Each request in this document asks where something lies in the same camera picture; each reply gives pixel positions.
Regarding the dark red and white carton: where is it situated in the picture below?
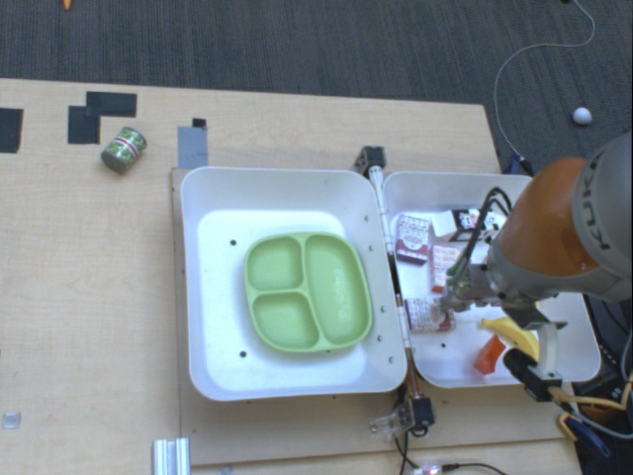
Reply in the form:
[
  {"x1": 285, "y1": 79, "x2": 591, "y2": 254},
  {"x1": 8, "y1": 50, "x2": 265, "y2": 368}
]
[{"x1": 394, "y1": 213, "x2": 432, "y2": 267}]

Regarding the red and white packet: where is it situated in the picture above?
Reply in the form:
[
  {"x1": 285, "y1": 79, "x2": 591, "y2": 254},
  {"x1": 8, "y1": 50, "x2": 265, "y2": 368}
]
[{"x1": 404, "y1": 296, "x2": 457, "y2": 335}]

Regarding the yellow banana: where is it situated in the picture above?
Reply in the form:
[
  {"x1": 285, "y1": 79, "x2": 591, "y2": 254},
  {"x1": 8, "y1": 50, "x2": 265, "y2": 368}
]
[{"x1": 476, "y1": 315, "x2": 541, "y2": 361}]

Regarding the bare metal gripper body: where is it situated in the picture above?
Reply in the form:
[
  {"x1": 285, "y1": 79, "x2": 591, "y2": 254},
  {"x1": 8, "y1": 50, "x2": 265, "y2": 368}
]
[{"x1": 438, "y1": 253, "x2": 506, "y2": 316}]

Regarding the black cylinder on white bracket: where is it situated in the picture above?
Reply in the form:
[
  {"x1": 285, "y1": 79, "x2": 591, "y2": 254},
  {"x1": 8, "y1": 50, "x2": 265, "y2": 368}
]
[{"x1": 502, "y1": 305, "x2": 570, "y2": 404}]

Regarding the thin black and white rod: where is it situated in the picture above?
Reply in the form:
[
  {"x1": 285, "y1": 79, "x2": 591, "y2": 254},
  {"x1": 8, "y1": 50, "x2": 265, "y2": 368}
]
[{"x1": 369, "y1": 164, "x2": 419, "y2": 401}]

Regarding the green can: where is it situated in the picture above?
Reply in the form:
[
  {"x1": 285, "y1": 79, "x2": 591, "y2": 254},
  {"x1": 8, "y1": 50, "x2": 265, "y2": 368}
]
[{"x1": 100, "y1": 126, "x2": 148, "y2": 175}]

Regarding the black block with thin wires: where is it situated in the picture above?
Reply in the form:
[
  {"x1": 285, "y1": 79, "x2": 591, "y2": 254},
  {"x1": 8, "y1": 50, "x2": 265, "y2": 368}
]
[
  {"x1": 408, "y1": 396, "x2": 437, "y2": 430},
  {"x1": 352, "y1": 144, "x2": 388, "y2": 173}
]

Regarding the white box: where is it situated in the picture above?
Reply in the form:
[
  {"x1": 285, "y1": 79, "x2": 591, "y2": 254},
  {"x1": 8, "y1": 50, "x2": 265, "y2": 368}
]
[{"x1": 429, "y1": 210, "x2": 457, "y2": 239}]

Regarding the white plastic tray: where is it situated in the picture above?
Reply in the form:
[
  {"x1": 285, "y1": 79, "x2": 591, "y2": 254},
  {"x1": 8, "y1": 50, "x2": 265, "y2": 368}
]
[
  {"x1": 382, "y1": 169, "x2": 603, "y2": 390},
  {"x1": 179, "y1": 165, "x2": 409, "y2": 403}
]

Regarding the orange pizza slice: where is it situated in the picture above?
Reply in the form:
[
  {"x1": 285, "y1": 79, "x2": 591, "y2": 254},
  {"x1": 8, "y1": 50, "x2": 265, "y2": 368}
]
[{"x1": 473, "y1": 333, "x2": 507, "y2": 376}]

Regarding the black and white packet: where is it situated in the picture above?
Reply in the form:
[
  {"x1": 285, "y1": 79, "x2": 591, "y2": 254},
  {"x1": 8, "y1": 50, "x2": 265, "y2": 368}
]
[{"x1": 451, "y1": 207, "x2": 501, "y2": 233}]

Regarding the green divided plate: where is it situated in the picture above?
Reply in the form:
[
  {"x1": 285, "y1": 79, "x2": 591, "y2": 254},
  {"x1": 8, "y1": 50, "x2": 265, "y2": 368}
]
[{"x1": 242, "y1": 232, "x2": 374, "y2": 354}]

